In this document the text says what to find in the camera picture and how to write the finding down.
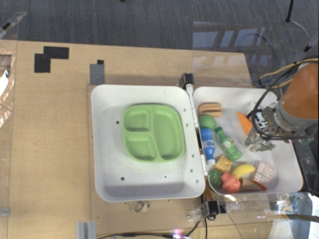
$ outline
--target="yellow banana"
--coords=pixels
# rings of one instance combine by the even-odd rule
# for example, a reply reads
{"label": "yellow banana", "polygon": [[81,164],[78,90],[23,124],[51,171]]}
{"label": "yellow banana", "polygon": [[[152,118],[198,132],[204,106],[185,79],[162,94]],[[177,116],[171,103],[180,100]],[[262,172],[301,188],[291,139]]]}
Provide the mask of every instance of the yellow banana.
{"label": "yellow banana", "polygon": [[251,173],[255,171],[255,167],[253,165],[250,164],[242,164],[237,166],[234,171],[231,173],[231,175],[236,175],[236,178],[239,179],[240,177],[242,177],[243,175],[247,174],[247,173]]}

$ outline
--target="divided green plate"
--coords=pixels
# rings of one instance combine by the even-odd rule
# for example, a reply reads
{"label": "divided green plate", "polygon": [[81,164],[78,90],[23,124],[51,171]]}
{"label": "divided green plate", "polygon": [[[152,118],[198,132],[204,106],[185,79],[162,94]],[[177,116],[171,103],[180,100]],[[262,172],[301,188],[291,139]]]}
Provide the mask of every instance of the divided green plate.
{"label": "divided green plate", "polygon": [[184,132],[178,113],[164,105],[129,107],[122,123],[124,146],[136,161],[167,162],[184,154]]}

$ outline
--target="wooden table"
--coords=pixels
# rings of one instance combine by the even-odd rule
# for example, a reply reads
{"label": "wooden table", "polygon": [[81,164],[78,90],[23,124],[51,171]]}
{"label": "wooden table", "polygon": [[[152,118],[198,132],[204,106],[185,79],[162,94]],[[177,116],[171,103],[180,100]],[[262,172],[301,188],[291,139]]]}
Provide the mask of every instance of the wooden table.
{"label": "wooden table", "polygon": [[[34,73],[34,54],[43,53],[44,46],[69,47],[69,59],[52,59],[51,73]],[[104,219],[105,227],[112,228],[103,233],[193,226],[184,211],[197,206],[197,199],[151,201],[150,210],[142,214],[133,214],[131,203],[92,202],[89,66],[104,60],[106,83],[112,84],[175,85],[182,73],[193,72],[201,80],[198,86],[251,87],[244,55],[28,41],[18,42],[17,54],[9,239],[71,239],[77,221],[92,219]],[[102,225],[97,222],[98,231]],[[214,226],[214,238],[240,238],[228,215],[219,215],[209,226]],[[196,233],[203,235],[204,230]]]}

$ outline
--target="green ball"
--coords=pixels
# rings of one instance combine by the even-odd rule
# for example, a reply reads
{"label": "green ball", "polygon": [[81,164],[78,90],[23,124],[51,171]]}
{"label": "green ball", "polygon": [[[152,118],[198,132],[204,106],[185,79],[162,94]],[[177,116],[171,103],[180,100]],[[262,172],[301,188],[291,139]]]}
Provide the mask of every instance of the green ball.
{"label": "green ball", "polygon": [[209,174],[208,174],[209,181],[214,189],[219,189],[221,187],[221,185],[222,185],[221,176],[222,175],[223,175],[222,172],[214,170],[214,169],[209,171]]}
{"label": "green ball", "polygon": [[211,115],[202,115],[199,117],[200,128],[209,128],[210,130],[215,130],[216,121]]}

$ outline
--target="blue bottle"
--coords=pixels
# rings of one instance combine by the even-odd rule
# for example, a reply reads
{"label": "blue bottle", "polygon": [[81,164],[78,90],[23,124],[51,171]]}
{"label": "blue bottle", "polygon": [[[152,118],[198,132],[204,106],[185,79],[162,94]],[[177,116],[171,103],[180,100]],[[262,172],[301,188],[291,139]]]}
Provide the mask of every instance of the blue bottle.
{"label": "blue bottle", "polygon": [[213,140],[213,134],[209,128],[202,128],[200,130],[201,143],[203,152],[206,156],[206,161],[214,160],[215,143]]}

